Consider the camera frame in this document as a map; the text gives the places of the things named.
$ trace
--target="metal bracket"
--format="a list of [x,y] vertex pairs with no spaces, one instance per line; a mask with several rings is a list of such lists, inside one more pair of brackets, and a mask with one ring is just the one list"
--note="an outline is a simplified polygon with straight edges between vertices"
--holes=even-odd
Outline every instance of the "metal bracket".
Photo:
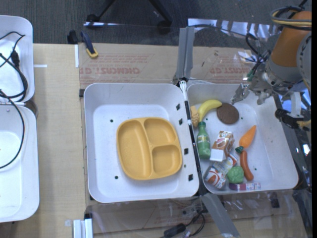
[[181,28],[179,31],[177,70],[173,79],[178,83],[180,78],[190,78],[193,68],[193,46],[195,38],[195,27]]
[[93,238],[93,219],[87,218],[85,220],[74,220],[73,238]]
[[212,219],[225,238],[240,237],[240,234],[226,212],[223,204],[216,194],[207,193],[202,196],[202,202],[207,208]]

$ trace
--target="orange carrot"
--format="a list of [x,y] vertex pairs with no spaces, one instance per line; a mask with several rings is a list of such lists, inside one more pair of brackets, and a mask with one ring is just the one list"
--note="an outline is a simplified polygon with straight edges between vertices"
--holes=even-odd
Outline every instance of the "orange carrot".
[[256,125],[253,125],[241,138],[239,141],[239,147],[236,148],[238,153],[241,153],[244,148],[251,145],[254,135],[256,133]]

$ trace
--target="white tray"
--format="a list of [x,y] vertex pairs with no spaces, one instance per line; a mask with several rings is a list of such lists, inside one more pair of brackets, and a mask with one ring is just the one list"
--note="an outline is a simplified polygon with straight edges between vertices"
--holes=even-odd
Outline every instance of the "white tray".
[[[33,68],[33,27],[31,23],[22,17],[0,15],[0,37],[16,31],[25,35],[16,45],[15,50],[19,54],[20,70],[28,81],[28,89],[23,102],[29,100],[34,95],[34,68]],[[0,53],[8,58],[12,52],[15,42],[20,36],[16,33],[10,34],[0,40]],[[0,88],[10,96],[23,90],[23,85],[18,73],[8,63],[0,69]],[[0,102],[7,102],[7,99],[0,97]]]
[[[25,137],[18,157],[0,169],[0,223],[19,221],[38,209],[39,168],[35,116],[19,107],[25,123]],[[0,106],[0,166],[17,153],[22,136],[21,118],[13,106]]]
[[[230,102],[238,88],[237,84],[193,84],[187,89],[189,105],[200,104],[208,99],[218,99]],[[248,97],[234,106],[240,113],[239,120],[234,124],[224,124],[218,118],[216,109],[207,113],[204,120],[206,131],[214,142],[220,130],[232,131],[237,147],[241,136],[253,125],[257,125],[255,138],[246,149],[248,163],[254,175],[254,180],[261,183],[260,190],[292,189],[298,182],[298,173],[290,152],[281,122],[275,117],[276,105],[273,97],[265,100],[262,105],[257,105],[258,97],[250,92]],[[231,153],[239,159],[233,149]],[[200,160],[202,173],[208,169],[209,161]],[[228,184],[222,189],[217,189],[205,182],[206,188],[215,194],[234,194],[246,191],[234,191]]]
[[[16,45],[20,70],[28,81],[26,96],[22,102],[34,94],[33,67],[33,27],[22,17],[0,15],[0,37],[11,31],[25,35]],[[16,40],[20,36],[11,34],[0,40],[0,53],[10,56]],[[23,90],[20,77],[12,66],[4,64],[0,68],[0,89],[6,95],[14,95]],[[17,153],[22,136],[21,118],[8,99],[0,97],[0,166],[5,165]],[[32,216],[40,203],[39,165],[36,118],[32,111],[18,104],[25,122],[25,136],[18,157],[7,167],[0,169],[0,223],[20,221]]]
[[[184,97],[178,87],[172,84],[96,83],[86,88],[84,103],[88,188],[95,200],[111,203],[165,199],[188,197],[197,192],[199,179],[194,150]],[[182,167],[174,175],[133,180],[124,173],[116,148],[116,131],[125,120],[141,117],[161,117],[174,126],[183,157]]]

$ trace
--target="green broccoli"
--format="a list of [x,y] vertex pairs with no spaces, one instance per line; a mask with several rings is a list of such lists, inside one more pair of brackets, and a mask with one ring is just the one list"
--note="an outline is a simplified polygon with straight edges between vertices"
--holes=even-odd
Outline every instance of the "green broccoli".
[[243,183],[244,172],[241,166],[232,167],[227,177],[230,183]]

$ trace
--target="hot dog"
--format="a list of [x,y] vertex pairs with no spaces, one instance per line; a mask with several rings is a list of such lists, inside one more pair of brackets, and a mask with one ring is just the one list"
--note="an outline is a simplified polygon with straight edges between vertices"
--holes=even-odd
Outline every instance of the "hot dog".
[[240,154],[240,165],[243,169],[245,178],[247,180],[253,180],[254,176],[252,172],[250,171],[249,165],[248,165],[248,153],[245,150],[242,150]]

